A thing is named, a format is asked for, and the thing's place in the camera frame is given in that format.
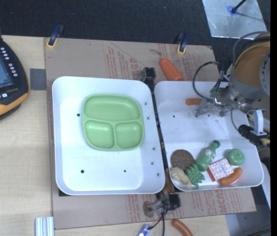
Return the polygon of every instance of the green plate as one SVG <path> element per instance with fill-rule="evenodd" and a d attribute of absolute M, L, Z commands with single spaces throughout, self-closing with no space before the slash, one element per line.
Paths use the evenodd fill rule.
<path fill-rule="evenodd" d="M 142 109 L 121 94 L 92 94 L 83 102 L 83 132 L 95 149 L 122 151 L 139 147 L 144 140 Z"/>

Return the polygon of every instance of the cardboard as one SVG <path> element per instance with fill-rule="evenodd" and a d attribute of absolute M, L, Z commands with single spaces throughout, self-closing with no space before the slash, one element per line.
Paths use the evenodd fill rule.
<path fill-rule="evenodd" d="M 59 38 L 54 49 L 45 47 L 49 143 L 52 176 L 52 201 L 55 229 L 155 221 L 158 216 L 144 215 L 143 204 L 157 201 L 154 194 L 67 196 L 55 181 L 55 150 L 52 111 L 52 84 L 61 76 L 137 79 L 144 67 L 154 67 L 155 84 L 166 80 L 160 56 L 168 58 L 191 81 L 196 70 L 206 62 L 215 61 L 207 46 L 188 45 L 179 56 L 175 44 L 131 43 L 104 40 Z M 203 67 L 196 81 L 216 81 L 215 65 Z M 179 193 L 181 206 L 170 211 L 166 219 L 213 216 L 256 211 L 250 188 L 233 188 Z"/>

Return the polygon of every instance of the green apple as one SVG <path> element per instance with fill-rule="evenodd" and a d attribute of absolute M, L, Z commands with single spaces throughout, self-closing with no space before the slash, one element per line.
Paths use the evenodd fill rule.
<path fill-rule="evenodd" d="M 241 150 L 233 148 L 228 152 L 227 159 L 232 165 L 241 165 L 245 161 L 245 156 Z"/>

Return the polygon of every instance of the blue clamp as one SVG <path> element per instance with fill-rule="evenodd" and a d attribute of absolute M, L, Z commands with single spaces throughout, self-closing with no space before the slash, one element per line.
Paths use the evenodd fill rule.
<path fill-rule="evenodd" d="M 178 46 L 177 53 L 179 55 L 184 55 L 184 53 L 186 53 L 186 45 L 189 40 L 189 37 L 190 37 L 190 34 L 188 32 L 186 32 L 183 36 L 181 43 Z"/>
<path fill-rule="evenodd" d="M 54 31 L 51 34 L 51 37 L 48 38 L 46 46 L 50 49 L 55 47 L 57 42 L 57 37 L 61 37 L 63 33 L 64 26 L 61 24 L 56 24 Z"/>

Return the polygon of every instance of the black floor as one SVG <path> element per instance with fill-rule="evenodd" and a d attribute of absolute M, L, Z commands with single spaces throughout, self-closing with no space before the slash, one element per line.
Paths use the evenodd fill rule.
<path fill-rule="evenodd" d="M 270 31 L 271 0 L 257 2 Z M 188 44 L 212 46 L 219 62 L 236 41 L 211 36 L 202 0 L 0 0 L 3 35 L 46 37 L 56 24 L 67 38 L 116 41 L 174 43 L 189 32 Z"/>

